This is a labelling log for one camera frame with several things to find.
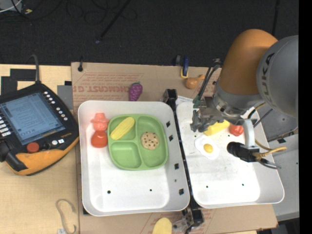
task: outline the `yellow block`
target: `yellow block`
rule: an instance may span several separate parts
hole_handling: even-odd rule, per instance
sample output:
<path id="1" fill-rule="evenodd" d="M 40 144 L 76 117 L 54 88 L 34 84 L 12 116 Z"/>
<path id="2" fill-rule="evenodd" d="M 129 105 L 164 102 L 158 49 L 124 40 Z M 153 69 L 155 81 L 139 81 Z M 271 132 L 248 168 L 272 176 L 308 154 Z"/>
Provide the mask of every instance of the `yellow block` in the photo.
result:
<path id="1" fill-rule="evenodd" d="M 215 124 L 209 126 L 207 130 L 204 132 L 205 135 L 211 136 L 214 135 L 223 129 L 227 128 L 230 126 L 230 123 L 228 121 L 223 121 L 222 123 L 216 122 Z"/>

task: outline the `display screen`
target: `display screen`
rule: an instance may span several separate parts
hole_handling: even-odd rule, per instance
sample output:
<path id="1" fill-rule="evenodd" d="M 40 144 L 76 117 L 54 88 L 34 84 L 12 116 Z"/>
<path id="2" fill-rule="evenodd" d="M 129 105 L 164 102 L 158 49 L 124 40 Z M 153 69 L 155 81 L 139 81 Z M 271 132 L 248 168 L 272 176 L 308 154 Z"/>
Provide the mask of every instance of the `display screen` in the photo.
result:
<path id="1" fill-rule="evenodd" d="M 22 145 L 65 129 L 40 93 L 0 104 Z"/>

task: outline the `cookie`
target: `cookie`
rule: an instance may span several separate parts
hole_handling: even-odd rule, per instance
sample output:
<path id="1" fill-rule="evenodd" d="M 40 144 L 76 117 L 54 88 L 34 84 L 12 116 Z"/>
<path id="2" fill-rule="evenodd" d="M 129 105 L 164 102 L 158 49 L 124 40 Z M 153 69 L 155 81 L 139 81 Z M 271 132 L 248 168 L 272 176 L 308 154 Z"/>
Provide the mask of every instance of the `cookie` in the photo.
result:
<path id="1" fill-rule="evenodd" d="M 159 145 L 159 137 L 153 132 L 145 132 L 141 136 L 142 146 L 148 150 L 154 150 Z"/>

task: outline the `egg yolk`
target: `egg yolk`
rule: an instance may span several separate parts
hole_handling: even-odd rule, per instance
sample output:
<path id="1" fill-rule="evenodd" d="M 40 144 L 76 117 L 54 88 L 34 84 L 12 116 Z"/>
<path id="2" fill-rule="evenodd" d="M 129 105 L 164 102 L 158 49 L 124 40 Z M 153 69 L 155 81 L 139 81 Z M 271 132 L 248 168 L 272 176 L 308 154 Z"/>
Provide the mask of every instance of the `egg yolk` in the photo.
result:
<path id="1" fill-rule="evenodd" d="M 210 153 L 213 152 L 214 148 L 213 148 L 213 146 L 211 144 L 205 144 L 204 145 L 204 150 L 210 154 Z"/>

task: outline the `toy fried egg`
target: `toy fried egg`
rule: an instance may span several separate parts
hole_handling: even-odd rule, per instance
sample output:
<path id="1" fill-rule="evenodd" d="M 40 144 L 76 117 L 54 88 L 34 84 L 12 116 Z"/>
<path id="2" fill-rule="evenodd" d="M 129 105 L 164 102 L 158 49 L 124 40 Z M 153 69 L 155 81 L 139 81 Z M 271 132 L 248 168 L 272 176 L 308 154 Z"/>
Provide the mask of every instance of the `toy fried egg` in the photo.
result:
<path id="1" fill-rule="evenodd" d="M 219 156 L 220 149 L 212 138 L 201 135 L 194 141 L 195 148 L 208 159 L 216 159 Z"/>

